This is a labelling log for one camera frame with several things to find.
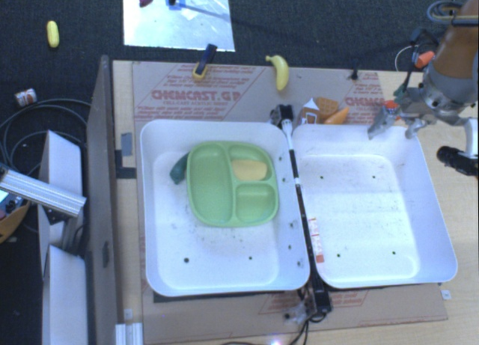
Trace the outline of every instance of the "dark floor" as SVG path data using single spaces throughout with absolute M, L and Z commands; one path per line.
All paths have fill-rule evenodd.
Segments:
M 283 55 L 291 66 L 394 70 L 394 57 L 417 26 L 440 36 L 425 11 L 436 0 L 229 0 L 236 52 L 218 52 L 215 63 L 264 64 Z M 42 100 L 89 101 L 101 55 L 148 61 L 198 60 L 198 52 L 123 45 L 122 0 L 0 0 L 0 123 L 16 111 L 13 94 L 33 87 Z M 56 51 L 46 46 L 45 24 L 61 30 Z M 406 67 L 406 57 L 399 60 Z M 80 113 L 86 116 L 81 107 Z M 42 110 L 16 120 L 11 149 L 24 135 L 63 129 L 81 136 L 63 112 Z M 42 139 L 25 141 L 16 165 L 28 171 L 39 160 Z M 31 210 L 26 222 L 36 226 Z M 16 242 L 0 245 L 0 344 L 41 342 L 41 278 L 37 236 L 25 227 Z

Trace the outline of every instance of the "green plate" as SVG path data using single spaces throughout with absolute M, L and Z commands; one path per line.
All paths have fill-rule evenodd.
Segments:
M 232 160 L 266 164 L 262 180 L 239 180 Z M 186 167 L 189 202 L 205 224 L 248 227 L 271 220 L 278 211 L 278 184 L 268 153 L 256 145 L 209 141 L 195 146 Z

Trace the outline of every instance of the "toy banana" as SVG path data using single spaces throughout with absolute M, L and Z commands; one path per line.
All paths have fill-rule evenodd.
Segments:
M 287 85 L 290 78 L 290 69 L 286 60 L 280 55 L 266 56 L 266 61 L 270 61 L 276 69 L 276 88 L 281 91 Z

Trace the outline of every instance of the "wooden surface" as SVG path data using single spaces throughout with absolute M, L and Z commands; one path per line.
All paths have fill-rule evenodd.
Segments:
M 379 78 L 386 99 L 392 98 L 392 92 L 404 80 L 404 73 L 380 72 Z M 415 74 L 411 84 L 421 80 Z M 131 70 L 117 70 L 114 87 L 132 87 Z M 132 94 L 128 91 L 114 93 L 115 123 L 121 123 L 128 130 L 132 120 Z M 476 109 L 467 109 L 463 116 L 477 117 Z M 466 177 L 451 168 L 446 168 L 436 158 L 436 151 L 443 145 L 465 148 L 466 139 L 463 128 L 450 127 L 438 122 L 423 129 L 418 134 L 424 155 L 430 169 L 437 198 L 442 208 L 445 223 L 456 252 L 458 261 L 457 276 L 442 285 L 448 290 L 451 299 L 445 302 L 449 320 L 433 323 L 411 323 L 395 326 L 374 326 L 358 329 L 315 331 L 312 326 L 308 344 L 477 344 L 479 339 L 479 267 L 478 267 L 478 181 L 475 177 Z M 115 136 L 119 149 L 120 136 Z M 127 158 L 123 164 L 128 166 L 134 157 Z M 138 248 L 138 220 L 135 180 L 118 181 L 118 210 L 123 216 L 118 222 L 119 248 L 117 256 L 124 267 L 120 270 L 123 291 L 123 306 L 132 309 L 133 318 L 127 323 L 141 321 L 141 282 Z M 253 344 L 271 344 L 278 341 L 288 344 L 294 336 L 276 335 L 275 337 L 242 338 L 239 342 Z M 191 344 L 223 344 L 227 340 L 195 342 Z

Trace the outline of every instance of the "small can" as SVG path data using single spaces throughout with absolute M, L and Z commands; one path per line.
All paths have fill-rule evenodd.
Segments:
M 37 93 L 33 88 L 20 91 L 15 94 L 15 100 L 20 108 L 29 106 L 30 104 L 37 102 Z

